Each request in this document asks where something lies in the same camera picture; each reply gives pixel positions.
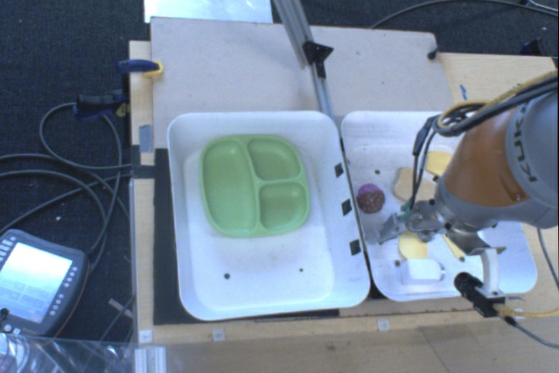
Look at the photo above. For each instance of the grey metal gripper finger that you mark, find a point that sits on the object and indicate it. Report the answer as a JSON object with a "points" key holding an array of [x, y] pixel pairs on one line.
{"points": [[426, 236], [391, 228]]}

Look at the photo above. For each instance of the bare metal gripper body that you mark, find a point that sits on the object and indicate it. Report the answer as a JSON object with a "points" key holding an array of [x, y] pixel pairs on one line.
{"points": [[425, 217]]}

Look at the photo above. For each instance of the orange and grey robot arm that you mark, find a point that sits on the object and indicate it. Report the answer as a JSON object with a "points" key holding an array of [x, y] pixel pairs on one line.
{"points": [[485, 161]]}

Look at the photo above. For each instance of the yellow stick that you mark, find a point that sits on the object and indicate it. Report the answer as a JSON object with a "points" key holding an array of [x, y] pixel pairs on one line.
{"points": [[454, 250]]}

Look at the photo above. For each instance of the dark red round slice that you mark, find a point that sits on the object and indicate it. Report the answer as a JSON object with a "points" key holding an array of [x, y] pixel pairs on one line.
{"points": [[370, 198]]}

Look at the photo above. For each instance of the white block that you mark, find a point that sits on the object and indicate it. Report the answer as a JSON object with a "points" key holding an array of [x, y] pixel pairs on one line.
{"points": [[420, 271]]}

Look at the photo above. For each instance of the thin black and white rod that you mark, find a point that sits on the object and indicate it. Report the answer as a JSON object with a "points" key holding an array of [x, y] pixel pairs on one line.
{"points": [[354, 209]]}

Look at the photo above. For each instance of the pale yellow flat slice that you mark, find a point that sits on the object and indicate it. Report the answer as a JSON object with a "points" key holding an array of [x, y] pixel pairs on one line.
{"points": [[438, 162]]}

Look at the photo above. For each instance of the white plastic tray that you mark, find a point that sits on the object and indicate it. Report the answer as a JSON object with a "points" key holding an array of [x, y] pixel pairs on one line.
{"points": [[380, 161], [271, 271]]}

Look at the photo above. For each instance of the green divided plate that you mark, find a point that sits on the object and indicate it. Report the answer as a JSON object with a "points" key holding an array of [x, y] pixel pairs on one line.
{"points": [[231, 188]]}

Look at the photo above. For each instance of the black cylinder on white bracket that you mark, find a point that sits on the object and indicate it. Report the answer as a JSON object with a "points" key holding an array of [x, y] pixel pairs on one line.
{"points": [[468, 285]]}

